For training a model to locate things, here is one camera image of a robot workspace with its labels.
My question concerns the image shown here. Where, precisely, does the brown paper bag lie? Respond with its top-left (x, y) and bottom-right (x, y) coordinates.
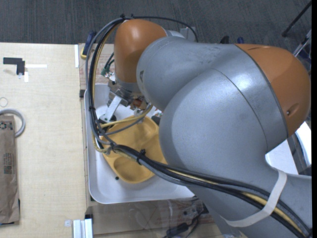
top-left (0, 115), bottom-right (21, 226)

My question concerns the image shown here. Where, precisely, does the yellow divided plate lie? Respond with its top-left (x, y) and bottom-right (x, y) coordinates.
top-left (100, 115), bottom-right (169, 184)

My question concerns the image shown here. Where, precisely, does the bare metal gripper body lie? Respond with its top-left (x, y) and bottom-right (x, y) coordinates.
top-left (107, 79), bottom-right (150, 111)

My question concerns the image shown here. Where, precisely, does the white plastic tray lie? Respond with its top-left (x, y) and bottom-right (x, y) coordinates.
top-left (83, 83), bottom-right (197, 205)

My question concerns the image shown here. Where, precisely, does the black cylinder on white bracket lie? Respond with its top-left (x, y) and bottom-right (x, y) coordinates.
top-left (98, 97), bottom-right (122, 124)

